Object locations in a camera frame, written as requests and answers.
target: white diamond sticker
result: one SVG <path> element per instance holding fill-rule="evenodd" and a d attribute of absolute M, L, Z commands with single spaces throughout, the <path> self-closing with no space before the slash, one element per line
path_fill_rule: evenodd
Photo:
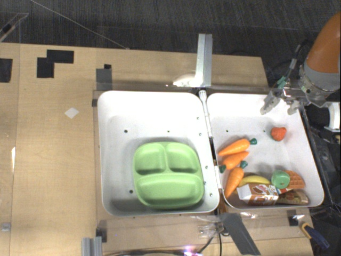
<path fill-rule="evenodd" d="M 79 111 L 76 108 L 71 107 L 69 110 L 65 112 L 65 115 L 73 119 L 78 113 Z"/>

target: orange carrot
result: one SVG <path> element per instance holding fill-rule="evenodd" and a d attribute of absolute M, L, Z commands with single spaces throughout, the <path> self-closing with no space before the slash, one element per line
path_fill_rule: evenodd
<path fill-rule="evenodd" d="M 222 149 L 218 153 L 218 155 L 224 156 L 240 153 L 241 151 L 245 151 L 247 148 L 249 148 L 250 144 L 257 144 L 257 140 L 256 139 L 251 139 L 250 141 L 248 141 L 247 139 L 237 140 L 234 143 Z"/>
<path fill-rule="evenodd" d="M 249 152 L 242 151 L 240 153 L 232 154 L 227 156 L 222 164 L 226 166 L 226 169 L 231 170 L 236 167 L 245 157 L 247 157 Z"/>
<path fill-rule="evenodd" d="M 246 162 L 242 162 L 240 167 L 234 168 L 230 174 L 228 181 L 226 182 L 224 195 L 225 198 L 229 198 L 233 191 L 238 187 L 240 181 L 244 177 L 244 168 L 247 166 Z"/>
<path fill-rule="evenodd" d="M 286 135 L 287 129 L 284 127 L 274 127 L 271 129 L 271 136 L 276 141 L 281 141 Z"/>

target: wooden table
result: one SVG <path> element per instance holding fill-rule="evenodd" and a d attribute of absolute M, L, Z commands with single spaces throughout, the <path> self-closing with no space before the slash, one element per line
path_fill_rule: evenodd
<path fill-rule="evenodd" d="M 74 63 L 55 63 L 54 78 L 37 78 L 37 58 L 46 57 L 47 49 L 74 51 Z M 80 255 L 82 238 L 94 237 L 97 227 L 96 69 L 112 65 L 114 82 L 171 84 L 194 73 L 196 54 L 0 43 L 0 58 L 13 59 L 11 82 L 0 83 L 0 222 L 12 224 L 10 232 L 0 232 L 0 255 Z M 267 86 L 260 58 L 214 55 L 212 72 L 214 84 Z M 64 114 L 70 108 L 79 111 L 72 119 Z M 14 146 L 13 181 L 8 164 Z M 308 211 L 302 213 L 311 222 Z M 250 223 L 255 223 L 247 227 L 256 237 L 257 222 Z M 309 240 L 297 227 L 273 223 L 255 238 L 262 255 L 312 255 Z M 283 231 L 282 238 L 270 238 L 276 230 Z M 223 242 L 224 253 L 239 255 L 230 237 Z M 216 243 L 205 255 L 218 255 Z"/>

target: yellow banana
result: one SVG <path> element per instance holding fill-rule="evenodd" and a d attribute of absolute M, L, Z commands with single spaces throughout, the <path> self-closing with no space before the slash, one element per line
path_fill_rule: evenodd
<path fill-rule="evenodd" d="M 244 186 L 249 183 L 271 184 L 270 181 L 266 179 L 265 177 L 262 177 L 260 175 L 250 175 L 248 177 L 244 177 L 240 181 L 238 187 Z"/>

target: white wire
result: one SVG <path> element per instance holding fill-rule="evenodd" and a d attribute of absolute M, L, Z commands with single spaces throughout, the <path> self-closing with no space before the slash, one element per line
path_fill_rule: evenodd
<path fill-rule="evenodd" d="M 114 40 L 109 39 L 109 38 L 107 38 L 107 37 L 105 37 L 105 36 L 103 36 L 103 35 L 101 35 L 101 34 L 95 32 L 95 31 L 93 31 L 93 30 L 91 30 L 91 29 L 89 29 L 89 28 L 83 26 L 81 23 L 78 23 L 77 21 L 72 20 L 71 18 L 69 18 L 69 17 L 67 17 L 67 16 L 65 16 L 65 15 L 63 15 L 63 14 L 57 12 L 57 11 L 51 10 L 51 9 L 49 9 L 48 7 L 42 5 L 42 4 L 40 4 L 40 3 L 38 3 L 38 2 L 36 2 L 36 1 L 34 1 L 34 0 L 28 0 L 28 1 L 31 1 L 32 3 L 34 3 L 34 4 L 38 5 L 38 6 L 41 6 L 42 8 L 44 8 L 44 9 L 46 9 L 46 10 L 48 10 L 48 11 L 51 11 L 51 12 L 53 12 L 53 13 L 55 13 L 55 14 L 57 14 L 57 15 L 63 17 L 63 18 L 65 18 L 65 19 L 69 20 L 70 22 L 75 23 L 76 25 L 80 26 L 81 28 L 84 28 L 84 29 L 86 29 L 87 31 L 89 31 L 89 32 L 91 32 L 91 33 L 93 33 L 93 34 L 95 34 L 95 35 L 97 35 L 97 36 L 100 36 L 100 37 L 102 37 L 103 39 L 106 39 L 106 40 L 108 40 L 108 41 L 110 41 L 110 42 L 112 42 L 112 43 L 114 43 L 114 44 L 116 44 L 116 45 L 118 45 L 118 46 L 120 46 L 120 47 L 122 47 L 122 48 L 124 48 L 124 49 L 129 49 L 129 48 L 127 48 L 127 47 L 125 47 L 125 46 L 123 46 L 123 45 L 121 45 L 121 44 L 115 42 Z"/>

